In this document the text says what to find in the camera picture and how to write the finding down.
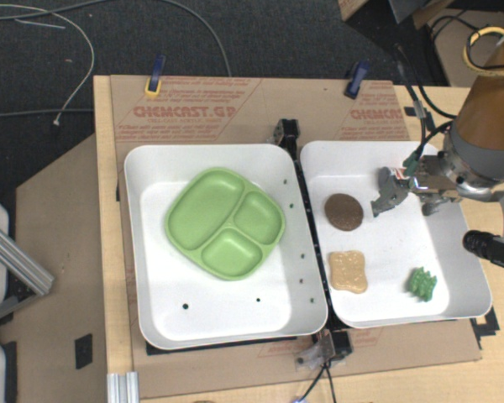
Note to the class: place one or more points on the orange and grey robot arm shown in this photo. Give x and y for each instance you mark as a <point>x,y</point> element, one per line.
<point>485,111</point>

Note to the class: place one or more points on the tan bread slice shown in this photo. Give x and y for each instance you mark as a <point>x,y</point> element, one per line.
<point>348,272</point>

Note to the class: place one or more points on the brown round biscuit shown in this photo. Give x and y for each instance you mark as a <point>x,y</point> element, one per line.
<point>343,212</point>

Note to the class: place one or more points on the green broccoli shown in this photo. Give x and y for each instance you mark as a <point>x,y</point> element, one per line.
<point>421,284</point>

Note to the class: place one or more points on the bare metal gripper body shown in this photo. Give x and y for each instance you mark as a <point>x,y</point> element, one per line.
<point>439,181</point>

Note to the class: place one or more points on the thin black rod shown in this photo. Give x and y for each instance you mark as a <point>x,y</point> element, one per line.
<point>315,242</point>

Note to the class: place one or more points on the white plastic tray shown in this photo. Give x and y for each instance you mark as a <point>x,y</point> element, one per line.
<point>218,309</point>
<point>399,242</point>

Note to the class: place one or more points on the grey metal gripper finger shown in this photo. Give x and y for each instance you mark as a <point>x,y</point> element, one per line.
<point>388,191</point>
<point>433,206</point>

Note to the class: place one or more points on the green divided plate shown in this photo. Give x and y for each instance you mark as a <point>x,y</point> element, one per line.
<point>218,221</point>

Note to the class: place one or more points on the brown cardboard board red print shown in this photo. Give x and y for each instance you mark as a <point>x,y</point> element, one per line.
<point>218,111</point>

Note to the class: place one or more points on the black cylinder on white bracket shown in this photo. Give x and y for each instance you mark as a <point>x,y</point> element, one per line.
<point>485,244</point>

